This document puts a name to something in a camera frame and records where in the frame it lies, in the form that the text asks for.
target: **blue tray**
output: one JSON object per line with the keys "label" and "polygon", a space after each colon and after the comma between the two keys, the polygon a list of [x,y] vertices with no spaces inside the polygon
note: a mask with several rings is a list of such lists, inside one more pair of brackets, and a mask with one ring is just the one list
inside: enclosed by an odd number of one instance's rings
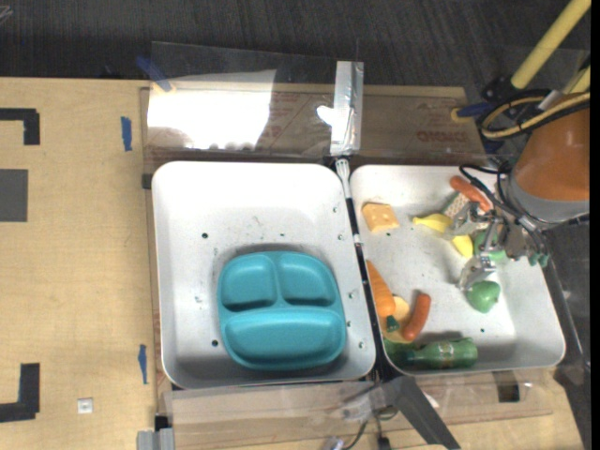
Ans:
{"label": "blue tray", "polygon": [[225,349],[254,370],[301,370],[326,365],[346,344],[338,285],[310,255],[257,252],[229,261],[217,290]]}

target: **white square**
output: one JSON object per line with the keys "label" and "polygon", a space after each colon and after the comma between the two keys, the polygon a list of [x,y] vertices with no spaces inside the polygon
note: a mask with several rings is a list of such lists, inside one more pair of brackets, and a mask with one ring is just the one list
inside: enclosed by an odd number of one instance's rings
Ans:
{"label": "white square", "polygon": [[93,398],[78,398],[77,399],[77,413],[91,413],[94,411],[94,399]]}

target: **black corner marker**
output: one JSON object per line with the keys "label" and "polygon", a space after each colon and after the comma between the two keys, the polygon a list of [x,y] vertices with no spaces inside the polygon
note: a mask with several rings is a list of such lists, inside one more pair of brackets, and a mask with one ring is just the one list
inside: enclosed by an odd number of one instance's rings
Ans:
{"label": "black corner marker", "polygon": [[0,404],[0,423],[33,420],[39,412],[39,364],[21,364],[19,399]]}
{"label": "black corner marker", "polygon": [[39,113],[36,109],[0,109],[0,120],[22,121],[22,144],[39,145]]}

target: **wooden surface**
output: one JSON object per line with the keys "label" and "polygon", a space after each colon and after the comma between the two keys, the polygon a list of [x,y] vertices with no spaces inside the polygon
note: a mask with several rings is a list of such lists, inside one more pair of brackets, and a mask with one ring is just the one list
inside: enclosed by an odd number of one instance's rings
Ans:
{"label": "wooden surface", "polygon": [[[41,116],[40,146],[23,146],[23,127],[0,122],[0,168],[29,171],[28,221],[0,222],[0,402],[16,400],[21,363],[41,367],[40,413],[0,424],[0,449],[133,449],[137,431],[153,426],[143,86],[0,79],[0,107],[36,108]],[[131,152],[121,116],[132,122]],[[149,384],[138,364],[141,344]],[[549,414],[450,429],[465,449],[581,448],[564,391],[551,378],[544,386]],[[89,397],[94,412],[77,414],[77,399]],[[393,447],[424,444],[414,430],[389,437]],[[322,442],[253,448],[308,450]],[[355,448],[376,448],[374,436]]]}

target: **green bottle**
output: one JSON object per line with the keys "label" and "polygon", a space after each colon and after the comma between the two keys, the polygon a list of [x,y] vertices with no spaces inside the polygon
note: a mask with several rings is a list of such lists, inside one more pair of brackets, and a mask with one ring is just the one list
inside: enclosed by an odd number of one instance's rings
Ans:
{"label": "green bottle", "polygon": [[467,368],[477,361],[477,347],[472,338],[442,340],[396,354],[400,367],[418,369]]}

